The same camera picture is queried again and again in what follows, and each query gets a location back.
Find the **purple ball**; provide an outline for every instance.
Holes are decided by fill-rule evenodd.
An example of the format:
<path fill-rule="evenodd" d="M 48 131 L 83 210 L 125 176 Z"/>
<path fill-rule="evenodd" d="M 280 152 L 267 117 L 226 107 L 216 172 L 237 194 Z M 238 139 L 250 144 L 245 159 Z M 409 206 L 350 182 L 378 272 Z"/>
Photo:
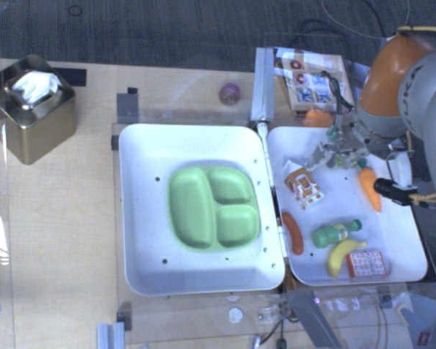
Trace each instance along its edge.
<path fill-rule="evenodd" d="M 224 105 L 234 105 L 239 101 L 241 90 L 236 84 L 228 83 L 220 89 L 218 97 Z"/>

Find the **green plate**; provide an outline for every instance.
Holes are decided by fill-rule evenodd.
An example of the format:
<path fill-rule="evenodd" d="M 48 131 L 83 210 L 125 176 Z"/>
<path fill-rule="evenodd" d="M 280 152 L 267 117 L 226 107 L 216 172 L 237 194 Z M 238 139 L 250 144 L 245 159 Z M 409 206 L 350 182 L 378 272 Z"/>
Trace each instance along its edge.
<path fill-rule="evenodd" d="M 169 178 L 168 208 L 176 240 L 194 251 L 239 248 L 260 233 L 254 186 L 235 168 L 178 169 Z"/>

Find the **orange carrot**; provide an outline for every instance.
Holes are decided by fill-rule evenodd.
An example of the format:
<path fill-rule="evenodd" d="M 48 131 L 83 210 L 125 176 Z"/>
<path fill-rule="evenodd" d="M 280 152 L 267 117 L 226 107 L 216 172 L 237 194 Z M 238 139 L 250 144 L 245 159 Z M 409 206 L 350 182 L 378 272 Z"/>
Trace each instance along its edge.
<path fill-rule="evenodd" d="M 304 127 L 329 127 L 333 124 L 333 118 L 330 113 L 326 113 L 320 108 L 308 110 L 302 121 Z"/>
<path fill-rule="evenodd" d="M 362 168 L 358 177 L 360 178 L 363 191 L 365 191 L 374 209 L 378 212 L 381 211 L 381 197 L 374 189 L 376 181 L 375 172 L 371 168 Z"/>

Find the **gold tissue box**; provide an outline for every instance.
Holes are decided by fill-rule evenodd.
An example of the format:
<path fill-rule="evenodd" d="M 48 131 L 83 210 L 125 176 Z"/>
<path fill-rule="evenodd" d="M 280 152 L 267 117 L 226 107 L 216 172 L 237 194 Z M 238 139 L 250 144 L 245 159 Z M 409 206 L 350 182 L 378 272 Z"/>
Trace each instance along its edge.
<path fill-rule="evenodd" d="M 12 85 L 31 71 L 53 73 L 55 92 L 26 102 Z M 32 164 L 76 131 L 76 94 L 58 73 L 37 55 L 29 55 L 0 72 L 0 118 L 6 118 L 7 147 L 24 164 Z"/>

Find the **small box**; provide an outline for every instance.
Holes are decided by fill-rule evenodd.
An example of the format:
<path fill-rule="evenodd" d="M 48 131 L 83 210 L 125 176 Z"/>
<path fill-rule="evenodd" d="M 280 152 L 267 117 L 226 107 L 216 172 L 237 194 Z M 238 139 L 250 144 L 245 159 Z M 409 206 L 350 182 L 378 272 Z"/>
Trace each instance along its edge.
<path fill-rule="evenodd" d="M 54 74 L 59 85 L 55 92 L 29 103 L 11 88 L 31 71 Z M 37 55 L 0 71 L 0 118 L 6 118 L 8 149 L 24 164 L 32 164 L 68 139 L 76 131 L 75 99 L 67 81 Z"/>
<path fill-rule="evenodd" d="M 354 104 L 341 56 L 284 52 L 279 66 L 283 70 L 280 73 L 283 74 L 293 112 L 308 111 L 313 107 L 327 112 L 336 110 L 336 97 L 328 79 L 321 75 L 322 71 L 327 71 L 338 80 L 342 97 L 351 105 Z"/>
<path fill-rule="evenodd" d="M 347 264 L 352 278 L 364 276 L 384 276 L 384 267 L 381 252 L 353 252 L 347 255 Z"/>
<path fill-rule="evenodd" d="M 321 200 L 325 194 L 321 191 L 318 184 L 313 180 L 310 173 L 302 166 L 292 161 L 287 161 L 284 165 L 286 179 L 284 183 L 296 197 L 302 209 Z"/>

